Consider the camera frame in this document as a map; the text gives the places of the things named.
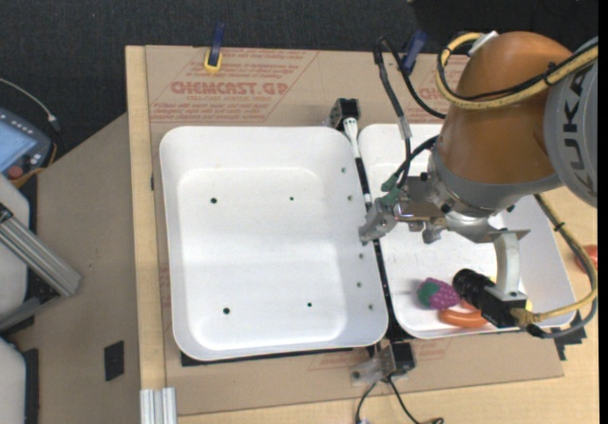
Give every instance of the gray floor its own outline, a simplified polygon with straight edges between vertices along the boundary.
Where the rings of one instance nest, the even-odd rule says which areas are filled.
[[[225,45],[371,50],[416,29],[436,52],[461,29],[533,29],[570,48],[598,34],[599,0],[0,0],[0,77],[45,101],[67,149],[125,111],[124,46],[206,44],[218,20]],[[45,124],[6,87],[0,106]]]

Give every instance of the wooden table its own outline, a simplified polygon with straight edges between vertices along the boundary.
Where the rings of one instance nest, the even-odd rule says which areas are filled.
[[[126,48],[126,81],[131,154],[132,199],[137,277],[137,310],[141,387],[166,386],[160,282],[157,266],[156,220],[150,188],[152,160],[146,84],[145,49]],[[550,201],[568,221],[580,242],[597,242],[597,211],[565,189],[549,193]],[[587,291],[587,280],[571,261],[566,245],[558,240],[573,287],[578,296]],[[406,395],[405,401],[421,422],[442,416],[446,423],[570,423],[599,422],[598,323],[587,327],[581,345],[566,348],[565,376],[551,380],[461,388]],[[353,422],[354,400],[294,405],[180,418],[180,424],[347,424]],[[372,423],[406,421],[394,396],[371,397],[364,415]]]

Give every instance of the black floor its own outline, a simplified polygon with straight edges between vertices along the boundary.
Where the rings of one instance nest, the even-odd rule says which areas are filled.
[[[416,29],[436,52],[462,29],[533,29],[569,48],[599,33],[599,0],[0,0],[0,77],[44,101],[71,149],[125,112],[124,46],[200,45],[218,20],[226,46],[371,50]],[[45,115],[0,85],[0,106]]]

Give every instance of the blue clamp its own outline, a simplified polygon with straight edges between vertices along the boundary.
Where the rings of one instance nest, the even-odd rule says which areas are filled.
[[[213,40],[211,48],[207,50],[205,54],[204,66],[212,74],[219,71],[221,67],[221,42],[224,38],[224,31],[226,30],[226,24],[223,22],[217,22],[216,28],[213,31]]]
[[[409,39],[409,43],[402,50],[405,55],[401,59],[401,68],[409,76],[416,66],[416,57],[427,43],[428,36],[421,30],[416,30]]]

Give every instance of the monitor screen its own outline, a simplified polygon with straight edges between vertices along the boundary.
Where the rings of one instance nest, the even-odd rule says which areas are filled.
[[[0,172],[4,172],[35,145],[35,139],[0,122]]]

